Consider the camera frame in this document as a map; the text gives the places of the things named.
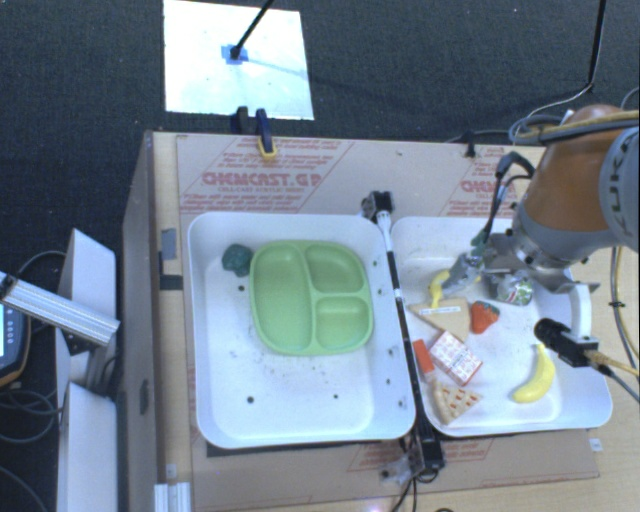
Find thin black and white rod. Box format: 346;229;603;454
375;211;432;442

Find black block with thin wires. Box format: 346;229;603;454
410;433;447;475
361;190;397;220

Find large yellow banana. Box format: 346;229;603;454
511;341;558;405

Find beige triangular sandwich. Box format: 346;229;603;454
408;296;473;344

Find red and white carton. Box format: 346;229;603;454
428;330;484;388

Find small yellow banana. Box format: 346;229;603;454
428;269;452;310

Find green broccoli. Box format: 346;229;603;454
221;242;255;279

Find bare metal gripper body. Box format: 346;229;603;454
478;230;577;282

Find white plastic tray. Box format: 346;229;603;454
389;215;615;440
186;210;418;450

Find pizza slice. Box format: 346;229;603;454
431;379;484;427

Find orange bottle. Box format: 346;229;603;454
411;338;437;384

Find brown cardboard board red print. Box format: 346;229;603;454
175;133;602;495

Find green divided plate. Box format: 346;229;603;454
248;239;376;358

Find black cylinder on white bracket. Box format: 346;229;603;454
532;279;601;370

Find silver and green packet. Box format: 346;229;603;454
491;272;536;307

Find red strawberry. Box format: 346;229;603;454
470;299;502;336

